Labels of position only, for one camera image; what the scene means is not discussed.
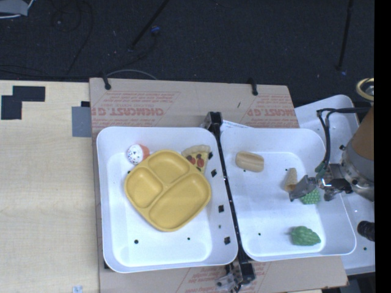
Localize dark green broccoli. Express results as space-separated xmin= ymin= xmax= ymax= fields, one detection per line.
xmin=290 ymin=225 xmax=322 ymax=247

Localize yellow divided plate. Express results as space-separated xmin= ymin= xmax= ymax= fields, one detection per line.
xmin=123 ymin=149 xmax=213 ymax=233

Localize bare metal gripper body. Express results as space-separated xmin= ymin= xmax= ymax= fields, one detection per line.
xmin=317 ymin=162 xmax=375 ymax=202

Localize tan bread bun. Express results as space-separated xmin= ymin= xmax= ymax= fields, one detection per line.
xmin=235 ymin=151 xmax=265 ymax=173

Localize white plastic tray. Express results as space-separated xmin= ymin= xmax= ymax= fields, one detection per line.
xmin=219 ymin=127 xmax=357 ymax=262
xmin=96 ymin=126 xmax=239 ymax=274

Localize yellow pizza slice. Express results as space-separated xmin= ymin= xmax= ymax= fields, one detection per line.
xmin=181 ymin=144 xmax=212 ymax=174

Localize thin black rod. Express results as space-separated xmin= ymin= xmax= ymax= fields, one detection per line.
xmin=210 ymin=122 xmax=252 ymax=267

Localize white sprinkled doughnut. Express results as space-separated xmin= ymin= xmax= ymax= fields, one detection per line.
xmin=126 ymin=143 xmax=151 ymax=165

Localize black cylinder on white bracket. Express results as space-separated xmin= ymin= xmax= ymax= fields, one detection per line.
xmin=356 ymin=220 xmax=375 ymax=242

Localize brown cardboard board red print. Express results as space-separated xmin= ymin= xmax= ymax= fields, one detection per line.
xmin=89 ymin=77 xmax=349 ymax=293

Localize tan ice cream cone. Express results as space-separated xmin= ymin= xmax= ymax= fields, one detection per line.
xmin=283 ymin=167 xmax=298 ymax=192

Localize white paper slip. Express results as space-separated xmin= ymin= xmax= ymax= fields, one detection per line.
xmin=221 ymin=120 xmax=254 ymax=129

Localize light green grapes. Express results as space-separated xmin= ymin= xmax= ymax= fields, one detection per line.
xmin=299 ymin=187 xmax=322 ymax=206

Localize black block with thin wires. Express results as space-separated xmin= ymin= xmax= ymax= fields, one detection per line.
xmin=237 ymin=261 xmax=256 ymax=284
xmin=205 ymin=111 xmax=223 ymax=131

